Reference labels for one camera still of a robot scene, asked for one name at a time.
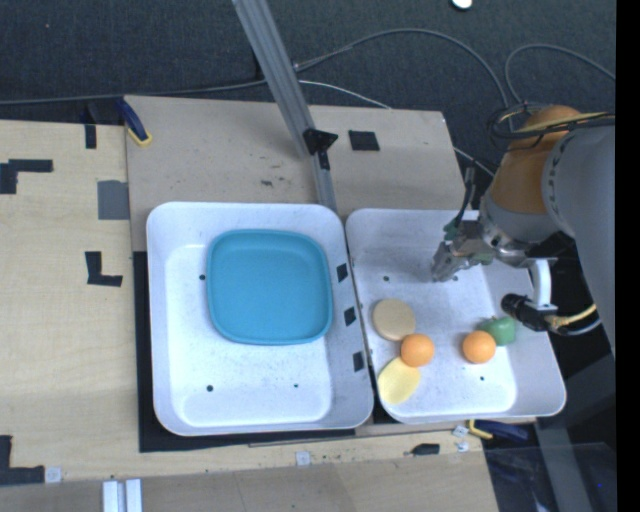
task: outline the wooden table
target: wooden table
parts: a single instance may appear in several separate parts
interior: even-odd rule
[[[96,126],[91,149],[83,125],[0,122],[0,163],[45,159],[54,168],[19,172],[16,193],[0,194],[0,435],[13,436],[12,467],[59,468],[64,481],[30,487],[30,496],[58,493],[64,503],[88,492],[88,480],[143,478],[145,501],[158,500],[168,495],[166,479],[175,479],[189,482],[193,510],[198,493],[219,491],[231,505],[215,510],[282,510],[281,500],[293,495],[309,505],[299,494],[324,482],[333,501],[296,510],[385,510],[381,494],[404,499],[407,510],[427,498],[450,503],[439,510],[497,510],[480,441],[467,436],[470,451],[458,453],[452,424],[368,422],[346,439],[139,452],[132,253],[145,250],[145,215],[167,200],[310,202],[314,195],[275,105],[128,101],[154,137],[146,149],[119,126]],[[441,114],[311,111],[319,129],[340,135],[330,158],[341,216],[367,205],[460,204]],[[382,150],[352,151],[349,129],[375,131]],[[98,184],[110,181],[128,184],[130,220],[100,218]],[[91,251],[101,253],[103,274],[122,276],[121,286],[87,283]],[[421,443],[439,444],[440,455],[414,458],[409,452]],[[296,467],[301,452],[310,467]],[[296,479],[307,487],[292,486]],[[271,489],[271,505],[260,506],[260,486]],[[24,503],[22,488],[0,491],[2,502]],[[177,506],[183,495],[169,494],[173,501],[160,501]]]

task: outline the beige round object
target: beige round object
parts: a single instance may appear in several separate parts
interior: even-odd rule
[[[416,317],[411,306],[399,299],[378,302],[372,313],[373,327],[389,341],[402,341],[416,330]]]

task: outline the blue plate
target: blue plate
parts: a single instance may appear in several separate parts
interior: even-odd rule
[[[324,251],[290,231],[218,236],[207,254],[207,300],[216,329],[240,343],[309,343],[324,336],[333,318]]]

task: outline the black cable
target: black cable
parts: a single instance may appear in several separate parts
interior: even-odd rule
[[[602,324],[602,320],[600,318],[597,318],[592,323],[590,323],[586,327],[582,327],[581,329],[567,329],[566,327],[559,327],[558,329],[550,329],[550,332],[559,336],[581,336],[593,331],[600,324]]]
[[[498,169],[498,166],[494,163],[487,163],[486,161],[483,163],[481,162],[479,159],[472,157],[471,155],[465,153],[464,151],[462,151],[459,148],[454,147],[453,150],[460,155],[461,157],[467,159],[472,165],[478,167],[478,169],[481,169],[482,171],[484,171],[490,178],[493,179],[493,177],[496,174],[496,171]]]
[[[458,214],[453,219],[453,227],[458,227],[462,222],[462,217],[464,216],[464,212],[469,206],[471,199],[473,198],[473,194],[475,193],[475,168],[467,167],[464,175],[464,197],[462,199],[462,206],[458,211]]]
[[[534,49],[534,48],[535,49],[553,50],[553,51],[565,53],[567,55],[571,55],[572,57],[575,57],[578,60],[581,60],[582,62],[585,62],[586,64],[589,64],[590,66],[593,66],[598,71],[601,71],[603,74],[605,74],[607,77],[611,78],[612,80],[615,81],[615,79],[616,79],[616,76],[613,73],[611,73],[610,71],[608,71],[604,67],[600,66],[595,61],[585,57],[584,55],[580,55],[579,53],[576,53],[576,52],[574,52],[572,50],[568,50],[567,48],[562,48],[561,46],[556,46],[556,45],[552,45],[552,44],[545,44],[545,43],[527,44],[527,45],[521,46],[520,48],[517,48],[516,50],[511,52],[511,54],[507,57],[507,60],[506,60],[505,65],[504,65],[504,78],[505,78],[505,81],[507,82],[507,87],[509,88],[509,92],[511,93],[511,95],[519,103],[522,102],[522,99],[518,96],[518,94],[515,91],[515,88],[513,87],[512,83],[511,83],[511,78],[509,77],[509,66],[511,65],[511,61],[513,60],[513,58],[516,55],[518,55],[519,53],[521,53],[523,51],[531,50],[531,49]]]
[[[487,131],[489,133],[489,139],[495,147],[498,147],[496,139],[503,140],[523,140],[536,138],[536,140],[529,146],[521,146],[516,148],[507,149],[506,151],[531,149],[540,143],[542,138],[549,133],[572,131],[577,129],[596,128],[599,126],[611,126],[615,124],[615,114],[612,112],[598,112],[594,114],[586,114],[585,116],[579,116],[576,119],[568,121],[558,121],[556,123],[550,123],[544,128],[537,130],[521,130],[512,131],[501,128],[501,124],[505,120],[512,120],[514,116],[525,114],[530,115],[534,112],[541,110],[547,105],[543,104],[529,104],[523,103],[509,107],[507,109],[497,111],[492,114],[487,121]]]
[[[500,92],[500,95],[502,97],[502,101],[504,103],[505,106],[507,106],[509,104],[509,101],[507,99],[507,95],[504,91],[504,89],[502,88],[502,85],[500,83],[500,81],[498,80],[498,77],[495,75],[495,73],[493,72],[493,70],[489,67],[489,65],[485,62],[485,60],[477,53],[475,52],[472,48],[470,48],[469,46],[465,45],[464,43],[446,35],[446,34],[441,34],[439,32],[434,32],[432,30],[427,30],[427,29],[421,29],[421,28],[399,28],[399,29],[391,29],[391,30],[384,30],[381,32],[377,32],[374,34],[371,34],[369,36],[363,37],[361,39],[358,39],[356,41],[353,41],[352,43],[349,43],[346,46],[343,46],[342,48],[339,48],[331,53],[322,55],[320,57],[316,57],[314,59],[311,59],[310,61],[307,61],[305,63],[302,64],[294,64],[294,71],[296,73],[302,73],[304,71],[307,71],[315,66],[320,65],[323,62],[326,62],[327,60],[340,55],[341,53],[344,53],[348,50],[351,50],[352,48],[355,48],[356,46],[359,46],[361,44],[364,44],[368,41],[372,41],[373,39],[377,39],[383,36],[387,36],[387,35],[393,35],[393,34],[402,34],[402,33],[417,33],[417,34],[427,34],[427,35],[431,35],[434,37],[438,37],[441,39],[444,39],[445,41],[449,41],[455,45],[457,45],[458,47],[462,48],[463,50],[467,51],[470,55],[472,55],[481,65],[482,67],[487,71],[487,73],[491,76],[494,84],[496,85],[496,87],[498,88],[498,91]],[[240,89],[247,89],[247,88],[252,88],[252,87],[258,87],[258,86],[262,86],[262,85],[266,85],[267,81],[266,80],[252,80],[249,82],[244,82],[244,83],[239,83],[239,84],[235,84],[235,85],[223,85],[223,86],[213,86],[213,87],[205,87],[205,88],[199,88],[199,89],[182,89],[182,90],[174,90],[174,91],[160,91],[160,92],[138,92],[138,93],[122,93],[122,94],[101,94],[101,95],[89,95],[89,96],[71,96],[71,97],[66,97],[66,98],[40,98],[40,99],[32,99],[32,100],[5,100],[5,101],[0,101],[0,106],[18,106],[18,105],[37,105],[37,104],[46,104],[46,103],[65,103],[65,102],[74,102],[74,101],[96,101],[96,100],[108,100],[108,99],[117,99],[117,98],[122,98],[123,96],[127,95],[127,94],[131,94],[131,95],[145,95],[145,96],[177,96],[177,95],[193,95],[193,94],[209,94],[209,93],[215,93],[215,92],[228,92],[228,91],[233,91],[233,90],[240,90]]]

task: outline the orange fruit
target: orange fruit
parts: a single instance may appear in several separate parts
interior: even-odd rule
[[[413,333],[404,337],[400,345],[400,358],[408,365],[418,367],[429,363],[436,347],[426,334]]]
[[[496,340],[486,331],[472,331],[462,342],[462,353],[472,363],[486,363],[496,353]]]

